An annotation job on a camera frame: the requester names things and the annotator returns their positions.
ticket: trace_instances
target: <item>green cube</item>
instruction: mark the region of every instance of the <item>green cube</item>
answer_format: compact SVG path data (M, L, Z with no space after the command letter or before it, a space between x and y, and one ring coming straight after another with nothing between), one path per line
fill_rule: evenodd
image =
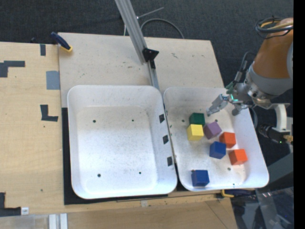
M203 113L192 113L189 117L190 124L205 125Z

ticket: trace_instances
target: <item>gray tape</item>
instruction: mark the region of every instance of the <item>gray tape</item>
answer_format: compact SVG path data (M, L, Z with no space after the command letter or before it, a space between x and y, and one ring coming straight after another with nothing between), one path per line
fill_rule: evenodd
M40 44L40 55L46 56L46 45L45 44Z
M47 90L59 90L60 89L58 71L47 71L46 78L47 78Z

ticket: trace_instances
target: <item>black tape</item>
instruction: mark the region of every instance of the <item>black tape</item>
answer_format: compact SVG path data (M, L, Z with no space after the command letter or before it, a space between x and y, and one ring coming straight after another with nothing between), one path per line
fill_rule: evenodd
M8 77L8 67L4 63L0 63L0 77Z
M49 107L47 104L41 104L40 109L41 109L41 115L42 115L41 120L57 122L58 116L48 116Z
M46 56L46 45L45 44L40 44L40 55Z
M21 215L21 207L5 208L4 207L5 193L0 193L0 217L19 216Z
M25 67L25 61L4 61L8 67Z
M5 193L0 193L0 209L4 208Z
M25 61L4 61L0 63L0 77L8 77L9 67L25 67Z

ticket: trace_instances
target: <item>cable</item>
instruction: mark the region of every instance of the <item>cable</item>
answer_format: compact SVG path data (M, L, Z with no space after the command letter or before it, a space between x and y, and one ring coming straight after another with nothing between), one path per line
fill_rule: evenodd
M258 124L258 118L257 118L257 113L254 110L255 107L256 107L256 105L254 105L253 107L251 107L249 109L252 111L252 114L253 114L253 125L254 125L254 129L256 130L257 124Z
M279 17L270 17L264 20L259 20L256 22L255 24L255 31L257 32L257 34L262 37L263 39L270 39L273 37L279 37L279 36L285 36L286 34L288 34L291 30L294 29L294 23L293 22L289 22L289 23L284 23L284 24L280 24L280 25L275 25L272 26L278 22L280 22L282 20L282 18ZM277 36L270 36L270 37L264 37L261 34L262 33L276 33L276 32L280 32L280 31L286 31L286 33L282 34L282 35L277 35Z
M252 54L254 57L256 56L256 54L255 54L254 52L246 52L246 53L244 54L244 56L243 56L242 63L241 63L241 65L240 65L239 71L243 71L243 72L246 71L246 68L245 68L246 65L244 65L244 64L245 64L244 62L247 63L247 61L245 61L245 60L246 60L246 57L247 57L248 54Z
M149 15L149 14L151 14L151 13L155 13L155 12L157 12L157 11L159 11L159 10L162 10L162 9L164 9L164 7L159 8L159 9L157 9L157 10L150 11L150 12L145 13L145 14L142 14L142 15L140 15L140 16L137 16L137 19L139 19L139 18L141 18L141 17L143 17L143 16L146 16L146 15Z
M153 21L162 21L162 22L165 22L165 23L170 24L171 26L173 26L173 27L179 32L179 34L181 35L181 37L184 39L184 36L183 36L182 32L179 30L179 28L178 28L177 26L175 26L173 23L171 23L171 22L169 22L169 21L167 21L167 20L160 19L160 18L154 18L154 19L150 19L150 20L145 21L145 22L141 25L141 27L140 27L141 30L143 29L143 27L144 27L145 25L147 25L148 23L153 22Z

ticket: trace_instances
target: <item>metal bracket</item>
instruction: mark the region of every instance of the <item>metal bracket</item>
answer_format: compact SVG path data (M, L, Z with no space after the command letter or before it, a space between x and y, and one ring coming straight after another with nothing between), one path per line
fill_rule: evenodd
M260 106L263 109L275 109L279 104L273 104L271 103L270 99L264 99L264 100L257 100L255 98L252 99L253 102L257 105ZM285 107L287 108L290 104L289 103L283 103Z
M158 55L159 51L153 50L153 49L148 49L148 48L144 48L142 50L144 59L146 62L150 62L150 66L152 69L156 68L156 65L154 64L154 59L155 57Z

